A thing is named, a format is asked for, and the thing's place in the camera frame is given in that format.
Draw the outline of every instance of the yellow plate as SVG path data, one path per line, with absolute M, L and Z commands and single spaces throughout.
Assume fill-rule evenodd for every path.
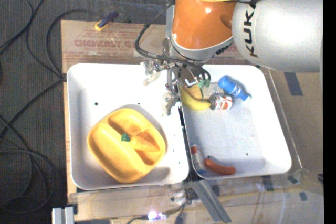
M 121 141 L 126 133 L 139 136 L 158 148 L 157 151 L 135 150 Z M 120 183 L 133 183 L 147 175 L 162 159 L 165 141 L 153 124 L 131 108 L 118 109 L 99 121 L 88 134 L 88 147 L 104 170 Z

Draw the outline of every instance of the orange plastic dish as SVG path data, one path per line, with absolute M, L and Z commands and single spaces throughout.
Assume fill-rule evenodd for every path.
M 130 141 L 122 141 L 125 134 Z M 131 108 L 118 109 L 99 121 L 88 134 L 88 147 L 103 169 L 124 184 L 147 175 L 166 151 L 159 131 Z

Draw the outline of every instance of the sausage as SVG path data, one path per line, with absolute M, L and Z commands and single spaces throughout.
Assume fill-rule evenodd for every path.
M 211 171 L 219 173 L 221 175 L 233 175 L 236 172 L 235 167 L 219 165 L 210 158 L 206 158 L 204 160 L 204 165 L 205 167 L 209 168 Z

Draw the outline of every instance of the white tray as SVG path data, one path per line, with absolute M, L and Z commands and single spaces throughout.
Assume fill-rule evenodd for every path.
M 148 86 L 143 85 L 144 77 L 145 69 L 141 65 L 81 63 L 69 69 L 70 164 L 72 179 L 79 188 L 97 190 L 173 184 L 187 177 L 189 165 L 177 105 L 170 116 L 162 116 L 166 72 Z M 159 164 L 134 184 L 115 181 L 87 147 L 90 129 L 110 112 L 125 106 L 143 113 L 163 133 L 167 145 Z
M 222 176 L 207 170 L 205 179 L 281 174 L 291 168 L 291 157 L 264 74 L 253 66 L 204 65 L 211 82 L 228 75 L 241 82 L 252 96 L 248 104 L 233 98 L 230 110 L 191 110 L 182 105 L 190 144 L 201 148 L 236 173 Z

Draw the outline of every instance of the gray carpet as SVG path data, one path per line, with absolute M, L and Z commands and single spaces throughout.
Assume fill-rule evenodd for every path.
M 41 0 L 26 1 L 0 0 L 0 223 L 51 223 L 51 209 L 67 204 L 62 83 L 50 71 L 45 48 L 52 22 L 69 10 L 85 9 L 100 15 L 117 10 L 120 13 L 117 22 L 128 18 L 132 23 L 144 24 L 166 3 L 165 0 L 44 0 L 34 14 L 29 35 L 26 29 L 7 42 L 28 22 L 29 4 L 35 10 Z M 63 18 L 98 20 L 99 16 L 81 11 Z M 156 23 L 164 24 L 165 18 L 160 17 Z M 35 58 L 48 68 L 31 55 L 26 39 Z M 59 69 L 60 42 L 60 24 L 56 22 L 50 32 L 49 51 Z M 52 87 L 39 96 L 49 86 Z M 18 146 L 31 153 L 19 151 Z M 45 201 L 45 206 L 37 211 L 18 214 L 35 210 Z

